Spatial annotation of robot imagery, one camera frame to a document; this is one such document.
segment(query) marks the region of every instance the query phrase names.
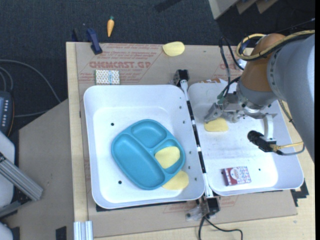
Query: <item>black clamp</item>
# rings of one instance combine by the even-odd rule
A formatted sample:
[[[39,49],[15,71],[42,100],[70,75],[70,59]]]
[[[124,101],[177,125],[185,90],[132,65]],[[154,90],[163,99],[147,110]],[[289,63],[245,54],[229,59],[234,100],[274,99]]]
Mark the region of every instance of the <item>black clamp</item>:
[[[91,49],[94,52],[94,54],[102,54],[102,49],[99,45],[97,33],[92,28],[88,28],[86,30],[86,37],[92,43]]]

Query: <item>blue plate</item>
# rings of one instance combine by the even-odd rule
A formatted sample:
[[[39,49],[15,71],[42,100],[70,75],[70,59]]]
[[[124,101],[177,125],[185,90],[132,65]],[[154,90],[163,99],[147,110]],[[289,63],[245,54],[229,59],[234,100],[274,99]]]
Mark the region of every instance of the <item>blue plate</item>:
[[[179,149],[180,157],[164,169],[155,154],[172,146]],[[161,187],[181,170],[186,160],[185,151],[177,139],[151,119],[138,121],[118,134],[111,144],[111,153],[126,176],[144,190]]]

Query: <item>cable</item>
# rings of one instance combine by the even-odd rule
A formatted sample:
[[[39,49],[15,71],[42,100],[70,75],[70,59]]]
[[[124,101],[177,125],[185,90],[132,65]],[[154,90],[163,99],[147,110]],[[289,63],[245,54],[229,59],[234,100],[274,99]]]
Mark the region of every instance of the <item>cable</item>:
[[[37,115],[42,115],[46,112],[48,112],[49,110],[44,110],[44,111],[40,111],[40,112],[35,112],[35,113],[30,113],[30,114],[17,114],[14,117],[15,118],[25,118],[25,117],[33,117],[33,116],[37,116]]]
[[[198,238],[199,240],[201,240],[201,229],[202,226],[204,224],[204,222],[207,221],[211,226],[213,226],[214,228],[216,228],[217,230],[220,230],[222,232],[234,232],[234,231],[239,231],[240,235],[241,235],[241,240],[243,240],[244,234],[240,229],[222,229],[217,227],[216,225],[214,225],[210,220],[207,219],[206,215],[202,217],[201,221],[200,221],[200,225],[199,225],[199,230],[198,230]]]
[[[225,96],[226,96],[228,91],[229,91],[231,76],[230,76],[230,68],[229,68],[229,65],[228,65],[228,62],[227,62],[227,59],[226,59],[226,56],[225,56],[225,53],[224,53],[224,48],[223,48],[223,45],[222,45],[222,40],[223,39],[224,39],[224,37],[221,37],[219,39],[218,45],[220,47],[220,54],[221,54],[222,60],[224,62],[224,66],[225,66],[225,70],[226,70],[226,74],[227,74],[227,79],[228,79],[228,85],[227,85],[226,92],[225,92]]]
[[[294,128],[296,128],[296,124],[293,120],[293,118],[291,117],[290,112],[287,110],[284,102],[282,99],[278,99],[279,105],[282,108],[282,111],[284,112],[284,114],[286,115],[286,117],[289,119],[289,122],[293,125]]]
[[[10,92],[12,92],[12,90],[14,89],[14,80],[13,80],[11,74],[10,74],[6,69],[4,69],[2,66],[0,66],[0,70],[2,70],[3,72],[5,72],[5,73],[7,74],[7,76],[9,77],[9,79],[10,79],[10,84],[11,84]]]
[[[305,151],[305,149],[306,149],[306,146],[305,146],[305,144],[303,144],[302,149],[300,151],[297,151],[297,152],[283,153],[282,151],[277,150],[277,151],[275,151],[275,153],[278,154],[278,155],[281,155],[281,156],[293,156],[293,155],[298,155],[298,154],[302,153],[303,151]]]
[[[217,99],[220,100],[222,98],[224,98],[225,96],[227,96],[228,92],[227,90],[229,90],[230,85],[232,85],[235,82],[238,82],[240,80],[240,76],[236,77],[235,79],[233,79],[230,83],[228,83],[228,85],[222,90],[222,92],[220,92],[220,94],[217,96]]]
[[[309,35],[313,35],[315,34],[315,30],[304,30],[304,31],[300,31],[300,32],[296,32],[293,34],[290,34],[286,37],[284,37],[283,39],[275,42],[273,45],[271,45],[270,47],[268,47],[267,49],[260,51],[257,54],[254,55],[244,55],[244,51],[242,49],[243,44],[247,41],[249,41],[252,38],[257,38],[257,37],[264,37],[265,34],[252,34],[249,35],[247,37],[245,37],[236,47],[236,54],[240,59],[243,59],[245,61],[255,61],[261,58],[265,58],[267,55],[269,55],[270,53],[274,52],[276,49],[286,45],[289,42],[292,41],[296,41],[296,40],[300,40],[300,39],[304,39],[306,38],[305,36],[309,36]]]
[[[276,31],[276,32],[274,32],[274,33],[281,33],[281,32],[284,32],[284,31],[287,31],[287,30],[291,30],[291,29],[294,29],[294,28],[299,27],[299,26],[301,26],[301,25],[305,25],[305,24],[308,24],[308,23],[314,22],[314,21],[316,21],[316,18],[312,18],[312,19],[309,19],[309,20],[307,20],[307,21],[305,21],[305,22],[299,23],[299,24],[297,24],[297,25],[290,26],[290,27],[287,27],[287,28],[278,30],[278,31]]]
[[[243,68],[243,67],[238,63],[238,61],[236,60],[234,51],[232,50],[231,45],[230,45],[230,43],[228,42],[228,40],[227,40],[224,36],[222,36],[220,39],[221,39],[221,40],[224,40],[224,41],[226,42],[226,45],[227,45],[227,47],[228,47],[228,49],[229,49],[229,51],[230,51],[231,57],[232,57],[232,59],[233,59],[233,62],[238,66],[239,69],[241,69],[241,70],[243,71],[244,68]]]
[[[11,60],[11,59],[0,59],[0,63],[11,63],[11,64],[18,64],[18,65],[22,65],[22,66],[25,66],[33,71],[35,71],[37,74],[39,74],[43,80],[47,83],[47,85],[49,86],[49,88],[51,89],[53,95],[55,96],[56,100],[61,103],[61,100],[59,99],[58,95],[56,94],[55,90],[53,89],[53,87],[51,86],[51,84],[49,83],[49,81],[46,79],[46,77],[41,73],[39,72],[37,69],[35,69],[33,66],[30,66],[26,63],[23,63],[23,62],[20,62],[20,61],[17,61],[17,60]]]
[[[287,145],[275,145],[275,144],[271,144],[270,147],[274,150],[274,151],[278,151],[278,150],[282,150],[285,148],[291,148],[291,147],[295,147],[295,146],[299,146],[299,145],[303,145],[303,141],[301,142],[297,142],[297,143],[292,143],[292,144],[287,144]]]
[[[2,78],[2,81],[3,81],[3,91],[5,92],[6,89],[7,89],[7,82],[6,82],[6,79],[5,79],[4,74],[2,74],[1,72],[0,72],[0,77]]]

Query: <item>black carpet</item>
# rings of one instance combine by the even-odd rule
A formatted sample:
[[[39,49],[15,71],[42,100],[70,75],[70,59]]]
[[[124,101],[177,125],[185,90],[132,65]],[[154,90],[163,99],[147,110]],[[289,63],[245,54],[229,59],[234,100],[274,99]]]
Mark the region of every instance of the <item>black carpet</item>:
[[[111,15],[116,26],[108,38],[106,24]],[[63,101],[68,97],[65,46],[75,28],[83,39],[87,28],[93,28],[102,43],[218,45],[225,36],[237,45],[252,33],[314,29],[315,21],[302,24],[312,18],[315,0],[279,0],[263,14],[255,5],[242,15],[232,7],[218,20],[208,0],[0,0],[0,60],[33,66]],[[12,75],[15,115],[44,111],[59,103],[35,71],[6,62],[0,66]],[[8,89],[10,80],[0,72]],[[13,132],[38,116],[16,117]]]

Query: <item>toy carrot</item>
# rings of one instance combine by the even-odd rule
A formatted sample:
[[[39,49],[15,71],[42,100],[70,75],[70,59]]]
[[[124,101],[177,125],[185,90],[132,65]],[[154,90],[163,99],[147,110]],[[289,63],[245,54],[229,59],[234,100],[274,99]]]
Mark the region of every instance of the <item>toy carrot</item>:
[[[110,19],[108,20],[107,24],[106,24],[106,30],[108,32],[108,38],[111,36],[112,30],[114,29],[115,26],[115,21],[114,21],[114,17],[111,16]]]

